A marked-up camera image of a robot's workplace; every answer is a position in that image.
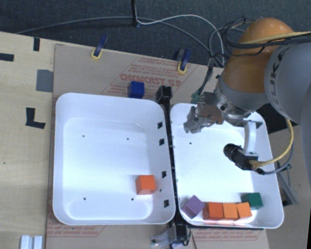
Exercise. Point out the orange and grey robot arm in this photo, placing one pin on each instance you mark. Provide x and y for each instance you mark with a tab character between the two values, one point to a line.
289	77

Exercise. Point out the green cube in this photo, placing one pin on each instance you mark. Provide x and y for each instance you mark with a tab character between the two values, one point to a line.
253	200

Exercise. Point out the orange cube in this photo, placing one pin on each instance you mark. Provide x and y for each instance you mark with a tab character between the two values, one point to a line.
214	211
230	211
146	184
244	210

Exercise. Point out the black cylinder on white bracket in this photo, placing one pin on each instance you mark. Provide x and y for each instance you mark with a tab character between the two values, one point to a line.
238	154

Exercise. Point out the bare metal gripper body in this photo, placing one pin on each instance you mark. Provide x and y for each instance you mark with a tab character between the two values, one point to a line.
211	110

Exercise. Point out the brown cardboard board red print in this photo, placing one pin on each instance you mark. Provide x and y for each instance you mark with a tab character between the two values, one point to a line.
89	69

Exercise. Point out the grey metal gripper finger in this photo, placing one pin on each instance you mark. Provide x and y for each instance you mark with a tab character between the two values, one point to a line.
200	127
189	123

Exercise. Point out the blue cube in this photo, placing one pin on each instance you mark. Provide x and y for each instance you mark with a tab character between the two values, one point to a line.
136	89

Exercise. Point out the white plastic tray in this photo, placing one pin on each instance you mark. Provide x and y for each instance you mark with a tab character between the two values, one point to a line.
103	165
211	172

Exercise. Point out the purple cube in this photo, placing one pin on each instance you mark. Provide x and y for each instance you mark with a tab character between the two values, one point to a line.
193	206

